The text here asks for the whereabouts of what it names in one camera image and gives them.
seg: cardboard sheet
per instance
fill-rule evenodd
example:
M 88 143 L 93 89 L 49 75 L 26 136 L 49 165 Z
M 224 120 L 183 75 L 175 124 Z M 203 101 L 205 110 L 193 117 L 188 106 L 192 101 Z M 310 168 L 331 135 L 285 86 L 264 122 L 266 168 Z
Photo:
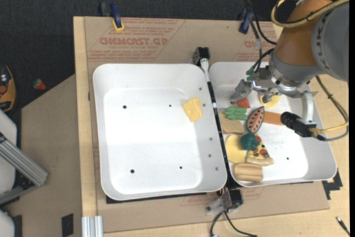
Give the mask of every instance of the cardboard sheet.
M 116 32 L 111 18 L 85 17 L 89 96 L 92 118 L 98 214 L 106 233 L 211 221 L 205 206 L 216 193 L 124 203 L 107 203 L 99 169 L 98 133 L 92 76 L 104 63 L 187 63 L 197 47 L 209 47 L 215 62 L 250 61 L 258 58 L 255 36 L 238 32 L 239 21 L 123 18 L 125 29 Z M 261 22 L 263 33 L 276 41 L 281 30 Z M 263 41 L 263 52 L 273 46 Z M 242 188 L 245 203 L 231 218 L 247 218 L 329 208 L 322 183 Z

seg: orange and black power tool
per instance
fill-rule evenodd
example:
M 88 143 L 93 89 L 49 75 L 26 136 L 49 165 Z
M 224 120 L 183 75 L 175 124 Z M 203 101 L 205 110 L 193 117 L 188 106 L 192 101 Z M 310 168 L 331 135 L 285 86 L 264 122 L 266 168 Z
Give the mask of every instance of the orange and black power tool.
M 10 69 L 0 63 L 0 109 L 10 112 L 16 101 L 16 86 Z

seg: toy watermelon slice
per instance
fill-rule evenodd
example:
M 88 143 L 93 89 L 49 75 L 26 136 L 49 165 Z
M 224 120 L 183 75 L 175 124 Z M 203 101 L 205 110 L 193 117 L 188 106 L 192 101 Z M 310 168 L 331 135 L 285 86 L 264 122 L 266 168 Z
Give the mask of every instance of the toy watermelon slice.
M 264 120 L 264 115 L 265 115 L 264 106 L 255 109 L 249 115 L 248 120 L 246 121 L 247 130 L 251 133 L 256 133 L 259 130 L 259 128 Z

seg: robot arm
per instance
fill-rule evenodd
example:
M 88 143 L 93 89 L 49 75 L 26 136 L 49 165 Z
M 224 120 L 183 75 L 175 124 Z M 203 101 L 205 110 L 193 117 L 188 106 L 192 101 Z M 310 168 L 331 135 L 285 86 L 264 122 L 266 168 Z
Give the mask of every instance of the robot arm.
M 302 118 L 286 112 L 281 120 L 299 135 L 310 137 L 310 129 L 316 126 L 312 121 L 313 99 L 300 87 L 320 74 L 349 84 L 349 0 L 298 0 L 287 23 L 280 23 L 275 13 L 284 1 L 280 0 L 272 11 L 273 23 L 283 31 L 270 52 L 268 65 L 258 68 L 255 64 L 248 70 L 247 80 L 235 88 L 231 102 L 252 90 L 258 92 L 263 103 L 281 94 L 301 98 Z

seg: wooden table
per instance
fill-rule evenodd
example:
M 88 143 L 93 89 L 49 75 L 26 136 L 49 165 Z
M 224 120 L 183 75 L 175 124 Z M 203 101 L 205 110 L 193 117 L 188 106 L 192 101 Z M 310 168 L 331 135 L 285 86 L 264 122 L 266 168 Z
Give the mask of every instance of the wooden table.
M 98 206 L 94 178 L 92 122 L 88 100 L 89 81 L 85 41 L 85 17 L 74 17 L 75 76 L 77 84 L 82 214 L 83 216 L 96 216 L 98 215 Z M 336 96 L 348 110 L 347 84 L 327 75 L 322 76 L 322 79 L 334 96 Z M 328 128 L 342 124 L 342 117 L 337 113 L 331 102 L 327 100 L 325 94 L 323 94 L 314 80 L 311 82 L 311 89 L 320 91 L 316 96 L 316 103 L 324 127 Z M 343 186 L 340 190 L 331 192 L 329 210 L 239 219 L 235 221 L 237 228 L 263 237 L 274 237 L 278 235 L 346 236 L 345 231 L 338 224 L 336 217 L 339 216 L 350 229 L 348 136 L 332 142 L 331 146 L 338 164 L 338 171 Z M 200 223 L 107 233 L 105 236 L 209 236 L 209 227 L 210 223 Z M 227 221 L 217 222 L 214 232 L 218 233 L 221 237 L 239 236 L 233 228 L 229 226 Z

